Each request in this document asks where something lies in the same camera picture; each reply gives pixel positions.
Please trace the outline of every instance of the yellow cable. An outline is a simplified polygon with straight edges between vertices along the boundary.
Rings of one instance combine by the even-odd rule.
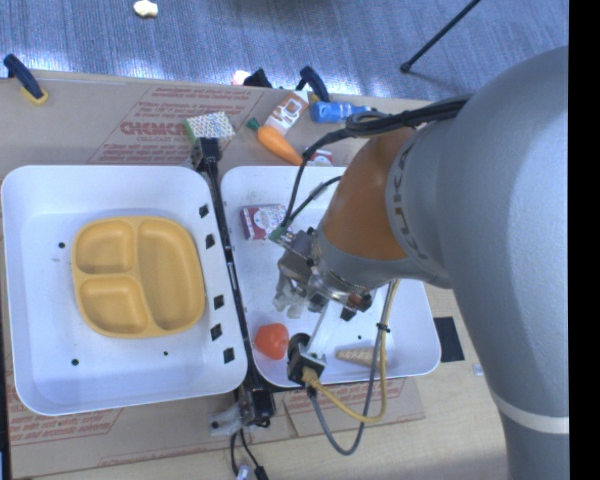
[[[393,306],[393,298],[395,297],[396,291],[398,290],[399,280],[395,280],[391,285],[391,289],[387,294],[387,310],[384,312],[385,316],[381,324],[386,326],[389,322],[389,313],[391,312],[391,306]],[[355,412],[349,406],[347,406],[342,400],[334,395],[329,389],[320,382],[318,374],[313,368],[305,366],[302,369],[302,382],[309,384],[316,391],[319,391],[326,396],[331,402],[342,412],[350,416],[351,418],[358,420],[361,423],[377,423],[384,417],[384,413],[387,409],[387,361],[386,361],[386,336],[387,331],[382,331],[380,336],[380,392],[382,396],[382,402],[380,406],[380,412],[376,416],[365,416]]]

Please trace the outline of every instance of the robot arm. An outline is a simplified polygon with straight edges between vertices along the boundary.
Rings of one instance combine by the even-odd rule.
[[[567,72],[554,50],[454,119],[370,139],[303,252],[315,311],[394,278],[454,290],[515,479],[569,477]]]

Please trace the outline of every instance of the toy tomato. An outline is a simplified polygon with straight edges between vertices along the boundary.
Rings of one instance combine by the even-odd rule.
[[[282,359],[289,345],[289,331],[283,324],[263,325],[256,333],[256,348],[271,359]]]

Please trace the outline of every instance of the white tray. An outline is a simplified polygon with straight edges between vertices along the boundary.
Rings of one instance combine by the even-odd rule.
[[[338,167],[307,167],[296,199],[296,208],[320,182],[343,172],[344,169]],[[290,336],[299,332],[311,335],[318,320],[317,314],[308,311],[300,319],[290,319],[286,313],[275,309],[272,300],[278,280],[277,262],[283,249],[269,240],[247,240],[240,222],[239,210],[243,206],[286,206],[296,173],[296,167],[238,167],[229,171],[222,180],[221,190],[251,340],[261,325],[273,322],[286,325]],[[320,198],[305,208],[294,221],[294,230],[317,227],[335,187],[335,184],[331,185]],[[335,353],[341,348],[373,346],[385,293],[386,290],[379,290],[373,306],[365,313],[356,315],[349,322],[338,324],[326,354],[327,367],[321,376],[322,382],[368,380],[368,368],[338,360]],[[389,324],[389,377],[424,375],[436,368],[440,361],[440,342],[424,286],[420,281],[401,281]],[[276,361],[260,353],[255,347],[252,348],[256,367],[263,377],[276,386],[296,386],[287,379],[286,357]]]
[[[61,415],[163,402],[226,393],[242,382],[244,344],[211,195],[199,174],[184,167],[27,166],[5,178],[2,212],[15,386],[31,410]],[[206,291],[204,315],[192,328],[111,338],[82,319],[72,239],[84,224],[115,215],[162,216],[191,233]],[[215,241],[209,249],[207,235]],[[219,296],[224,304],[215,309]],[[222,334],[212,339],[216,325]],[[233,359],[225,362],[225,355]]]

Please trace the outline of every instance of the cardboard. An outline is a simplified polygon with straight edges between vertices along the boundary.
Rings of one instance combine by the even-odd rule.
[[[0,79],[0,185],[10,171],[22,165],[190,165],[192,145],[183,121],[212,112],[224,112],[236,130],[220,162],[221,174],[237,165],[281,164],[257,143],[246,121],[255,117],[264,122],[289,91],[43,71],[33,74],[49,94],[42,106],[32,105],[23,97],[16,79]],[[424,103],[356,96],[346,99],[388,113]],[[316,125],[304,113],[287,138],[301,151],[336,127]],[[330,147],[333,164],[347,165],[362,143],[350,139]],[[0,209],[3,328],[9,329],[1,219]],[[18,398],[8,332],[4,338],[11,470],[16,479],[188,455],[229,445],[228,436],[211,437],[207,416],[230,407],[231,393],[61,417],[37,415]],[[361,411],[365,388],[362,383],[334,389]],[[378,388],[376,383],[372,415],[377,411]],[[381,424],[424,417],[413,379],[390,380],[388,390],[387,415]],[[253,442],[322,433],[303,391],[276,393],[275,399],[277,414],[271,426],[249,429]],[[333,431],[357,427],[356,421],[326,405],[324,399],[320,403]]]

